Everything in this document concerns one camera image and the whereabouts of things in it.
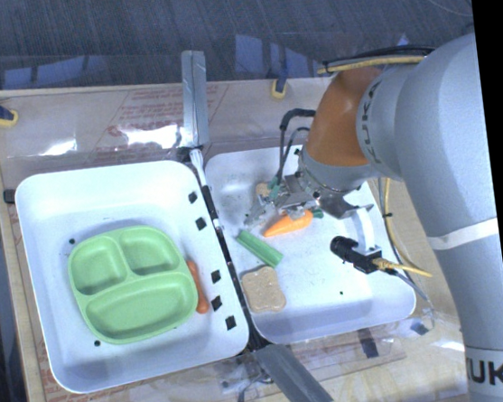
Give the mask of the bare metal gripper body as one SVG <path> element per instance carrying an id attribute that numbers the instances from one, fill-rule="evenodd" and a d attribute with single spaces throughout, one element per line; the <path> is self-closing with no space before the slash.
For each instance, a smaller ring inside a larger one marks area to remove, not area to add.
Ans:
<path id="1" fill-rule="evenodd" d="M 295 172 L 284 176 L 280 182 L 274 177 L 270 182 L 260 182 L 256 186 L 257 196 L 268 197 L 279 213 L 289 206 L 301 205 L 307 210 L 317 210 L 322 214 L 341 220 L 347 219 L 358 210 L 370 212 L 373 203 L 357 204 L 350 202 L 347 196 L 359 190 L 334 189 L 317 183 L 310 175 L 303 172 Z"/>

